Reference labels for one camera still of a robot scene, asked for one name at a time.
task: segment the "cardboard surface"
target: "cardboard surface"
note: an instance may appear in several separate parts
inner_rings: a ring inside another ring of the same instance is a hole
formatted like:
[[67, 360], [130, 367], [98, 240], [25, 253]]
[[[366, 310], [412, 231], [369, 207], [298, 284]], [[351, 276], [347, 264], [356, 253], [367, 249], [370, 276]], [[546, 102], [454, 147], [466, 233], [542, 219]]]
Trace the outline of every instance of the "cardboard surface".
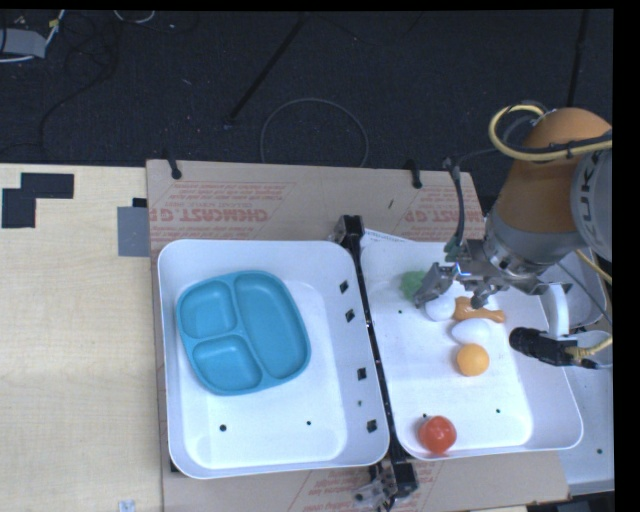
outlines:
[[[367, 468], [296, 471], [194, 480], [170, 470], [157, 256], [182, 238], [325, 240], [341, 215], [360, 215], [368, 229], [418, 241], [446, 242], [457, 225], [455, 188], [448, 174], [422, 171], [423, 188], [408, 171], [267, 164], [147, 162], [154, 293], [162, 481], [166, 511], [312, 512], [359, 510], [353, 491]], [[484, 221], [471, 177], [462, 175], [465, 237], [481, 238]], [[555, 452], [415, 462], [420, 487], [399, 512], [445, 512], [568, 498]]]

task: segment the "red tomato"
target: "red tomato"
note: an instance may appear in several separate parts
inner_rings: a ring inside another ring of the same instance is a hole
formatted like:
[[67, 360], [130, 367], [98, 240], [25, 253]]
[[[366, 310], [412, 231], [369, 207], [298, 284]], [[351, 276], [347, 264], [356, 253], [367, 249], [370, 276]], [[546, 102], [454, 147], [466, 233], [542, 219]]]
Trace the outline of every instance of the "red tomato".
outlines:
[[451, 448], [457, 438], [456, 427], [444, 416], [432, 416], [418, 429], [418, 439], [422, 445], [436, 455]]

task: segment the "blue divided plate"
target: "blue divided plate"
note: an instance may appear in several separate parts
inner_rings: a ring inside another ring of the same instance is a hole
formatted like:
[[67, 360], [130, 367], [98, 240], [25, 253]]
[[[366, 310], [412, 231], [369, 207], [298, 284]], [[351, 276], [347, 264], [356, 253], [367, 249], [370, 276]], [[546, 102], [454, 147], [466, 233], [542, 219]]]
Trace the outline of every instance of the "blue divided plate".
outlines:
[[191, 367], [218, 395], [287, 382], [311, 357], [293, 297], [268, 272], [234, 272], [201, 281], [180, 296], [176, 316]]

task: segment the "black carpet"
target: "black carpet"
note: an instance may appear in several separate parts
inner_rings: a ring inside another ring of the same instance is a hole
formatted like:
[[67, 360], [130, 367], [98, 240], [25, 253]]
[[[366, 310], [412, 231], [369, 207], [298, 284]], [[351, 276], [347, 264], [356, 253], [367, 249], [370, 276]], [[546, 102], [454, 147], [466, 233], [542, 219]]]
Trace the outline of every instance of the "black carpet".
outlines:
[[[45, 36], [59, 14], [2, 12], [4, 26]], [[413, 159], [436, 170], [490, 148], [492, 115], [522, 100], [612, 123], [613, 9], [307, 13], [250, 91], [299, 20], [66, 10], [44, 59], [0, 64], [0, 161], [400, 169]], [[467, 161], [483, 206], [510, 164]]]

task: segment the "toy egg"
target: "toy egg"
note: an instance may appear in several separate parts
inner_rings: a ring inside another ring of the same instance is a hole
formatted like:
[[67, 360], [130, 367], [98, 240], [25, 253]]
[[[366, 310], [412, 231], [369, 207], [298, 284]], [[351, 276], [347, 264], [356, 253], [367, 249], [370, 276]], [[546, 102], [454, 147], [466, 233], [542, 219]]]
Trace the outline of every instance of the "toy egg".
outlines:
[[484, 345], [489, 341], [491, 328], [483, 318], [469, 318], [458, 322], [451, 329], [451, 336], [460, 343], [478, 343]]
[[449, 320], [456, 310], [456, 300], [453, 297], [441, 295], [440, 297], [425, 302], [424, 313], [434, 322]]

